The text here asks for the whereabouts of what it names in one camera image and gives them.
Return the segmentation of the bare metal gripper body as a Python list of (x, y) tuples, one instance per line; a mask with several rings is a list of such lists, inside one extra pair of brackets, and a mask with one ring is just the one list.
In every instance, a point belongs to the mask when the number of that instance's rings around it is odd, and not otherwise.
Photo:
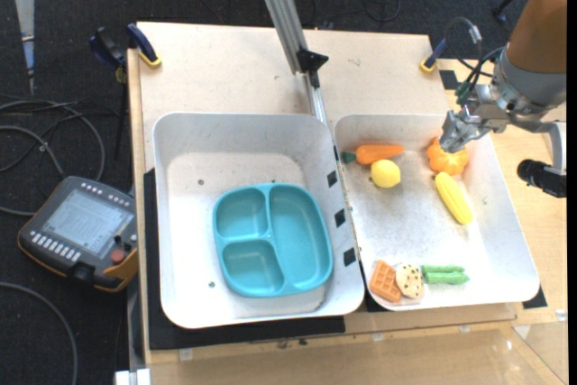
[(519, 94), (509, 85), (465, 83), (459, 88), (459, 134), (502, 133), (517, 121)]

